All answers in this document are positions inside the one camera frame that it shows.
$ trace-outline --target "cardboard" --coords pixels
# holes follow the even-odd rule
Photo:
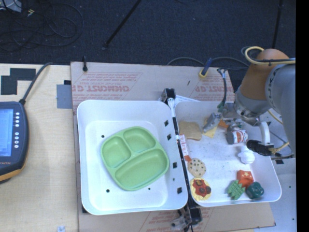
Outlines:
[[[156,66],[115,63],[71,63],[73,121],[76,157],[78,217],[81,232],[104,231],[174,231],[171,221],[177,211],[152,211],[95,216],[83,212],[81,202],[79,145],[76,109],[85,100],[158,100],[165,88],[175,89],[176,95],[199,101],[223,99],[223,80],[216,68],[209,68],[204,79],[200,68],[187,66]],[[234,101],[234,92],[226,73],[227,102]],[[203,220],[194,232],[219,232],[274,226],[269,203],[236,204],[201,208]]]

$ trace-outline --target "dark background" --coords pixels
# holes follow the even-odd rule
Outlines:
[[[141,0],[105,50],[138,0],[18,1],[20,12],[0,4],[0,63],[69,65],[85,56],[200,67],[216,58],[212,67],[236,69],[249,65],[247,46],[296,57],[296,0]],[[236,90],[246,71],[229,73]]]

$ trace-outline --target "white tray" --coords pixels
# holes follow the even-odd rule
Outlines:
[[[171,111],[166,104],[160,101],[87,100],[78,106],[77,120],[82,204],[89,213],[177,210],[186,205],[188,192]],[[125,191],[106,169],[100,147],[109,136],[132,126],[146,128],[160,142],[168,155],[169,169],[149,186]]]
[[[217,113],[218,102],[209,101],[185,101],[175,107],[175,114],[178,123],[180,121],[196,122],[201,131],[205,119],[213,112]],[[261,131],[258,127],[245,124],[243,127],[248,133],[248,140],[262,140]],[[203,178],[211,187],[211,196],[205,201],[196,201],[203,207],[240,204],[274,202],[281,197],[281,186],[277,178],[271,158],[255,154],[255,161],[252,164],[244,164],[238,157],[238,153],[245,143],[229,145],[225,138],[225,129],[218,127],[214,137],[202,135],[199,141],[187,139],[191,158],[199,158],[206,165],[206,173]],[[237,178],[237,171],[251,171],[254,181],[261,184],[264,194],[251,200],[246,193],[243,193],[238,200],[231,200],[227,194],[227,188]],[[194,176],[188,172],[189,180]]]

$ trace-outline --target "wooden surface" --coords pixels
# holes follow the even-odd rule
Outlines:
[[[40,67],[0,64],[0,75],[9,75],[10,68]],[[0,185],[0,231],[56,232],[58,226],[65,226],[65,232],[79,230],[73,113],[58,109],[56,100],[56,86],[70,78],[70,66],[48,66],[26,99],[29,155],[24,170]],[[0,102],[19,101],[29,85],[18,81],[17,95],[0,95]]]

